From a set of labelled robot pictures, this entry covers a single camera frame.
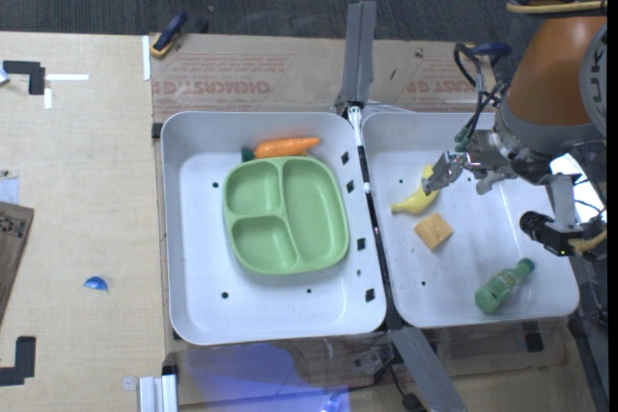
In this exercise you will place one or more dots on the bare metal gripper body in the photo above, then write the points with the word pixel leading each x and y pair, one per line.
pixel 487 154

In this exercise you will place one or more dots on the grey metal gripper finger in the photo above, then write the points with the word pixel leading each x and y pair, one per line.
pixel 487 183
pixel 441 171

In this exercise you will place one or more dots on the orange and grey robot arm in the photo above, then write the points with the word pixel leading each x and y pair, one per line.
pixel 550 72

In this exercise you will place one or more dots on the yellow banana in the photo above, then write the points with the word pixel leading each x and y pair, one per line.
pixel 417 202

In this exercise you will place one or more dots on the white plastic tray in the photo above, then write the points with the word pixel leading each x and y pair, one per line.
pixel 463 275
pixel 203 294

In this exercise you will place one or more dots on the green bottle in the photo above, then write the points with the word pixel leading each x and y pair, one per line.
pixel 499 289

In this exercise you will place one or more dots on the green divided plate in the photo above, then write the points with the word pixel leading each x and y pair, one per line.
pixel 309 207

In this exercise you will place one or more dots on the orange carrot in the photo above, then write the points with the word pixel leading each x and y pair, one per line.
pixel 285 147

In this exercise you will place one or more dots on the brown cardboard board, red print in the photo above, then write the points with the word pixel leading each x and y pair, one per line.
pixel 289 77

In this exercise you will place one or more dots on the small blue piece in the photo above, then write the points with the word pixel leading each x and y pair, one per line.
pixel 95 283

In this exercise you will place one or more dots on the brown paper packet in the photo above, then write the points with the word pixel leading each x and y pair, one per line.
pixel 12 246

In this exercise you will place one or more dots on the black cylinder on white bracket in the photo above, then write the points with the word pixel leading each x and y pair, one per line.
pixel 548 231

